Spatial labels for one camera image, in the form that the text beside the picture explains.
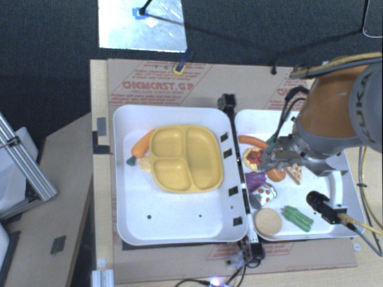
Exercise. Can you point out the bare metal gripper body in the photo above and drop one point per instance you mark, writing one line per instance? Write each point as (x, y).
(288, 151)

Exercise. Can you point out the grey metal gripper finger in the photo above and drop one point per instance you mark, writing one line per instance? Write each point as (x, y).
(264, 164)
(279, 166)

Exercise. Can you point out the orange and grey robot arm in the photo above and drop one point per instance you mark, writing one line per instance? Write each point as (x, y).
(326, 109)

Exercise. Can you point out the orange bread roll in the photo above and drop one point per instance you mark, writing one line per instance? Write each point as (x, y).
(276, 175)

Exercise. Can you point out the pizza slice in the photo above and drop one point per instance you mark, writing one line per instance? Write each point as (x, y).
(295, 173)

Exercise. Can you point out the purple grapes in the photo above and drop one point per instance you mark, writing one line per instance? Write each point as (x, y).
(255, 180)

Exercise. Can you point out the thin black and white rod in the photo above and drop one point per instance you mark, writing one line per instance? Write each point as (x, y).
(239, 166)

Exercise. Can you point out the orange sausage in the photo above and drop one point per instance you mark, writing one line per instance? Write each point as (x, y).
(251, 140)

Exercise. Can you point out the strawberry print can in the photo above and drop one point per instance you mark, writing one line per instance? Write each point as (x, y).
(264, 193)

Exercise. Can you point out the green asparagus bundle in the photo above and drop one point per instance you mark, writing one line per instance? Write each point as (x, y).
(297, 218)

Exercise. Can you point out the white plastic tray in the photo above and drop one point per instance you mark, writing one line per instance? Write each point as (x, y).
(326, 196)
(179, 217)

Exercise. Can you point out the round tan biscuit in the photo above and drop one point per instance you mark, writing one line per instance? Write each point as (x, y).
(267, 221)

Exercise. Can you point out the yellow divided plate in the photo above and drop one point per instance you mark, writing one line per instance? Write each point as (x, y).
(185, 157)

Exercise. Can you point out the pale yellow toy food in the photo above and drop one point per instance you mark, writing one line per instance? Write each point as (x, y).
(145, 164)

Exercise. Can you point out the orange carrot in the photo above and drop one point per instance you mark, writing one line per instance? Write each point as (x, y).
(142, 145)

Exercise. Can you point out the brown cardboard board red print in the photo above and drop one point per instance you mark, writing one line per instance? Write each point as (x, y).
(167, 82)

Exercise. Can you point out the black cylinder on white bracket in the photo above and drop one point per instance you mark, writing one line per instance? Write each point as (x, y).
(321, 203)

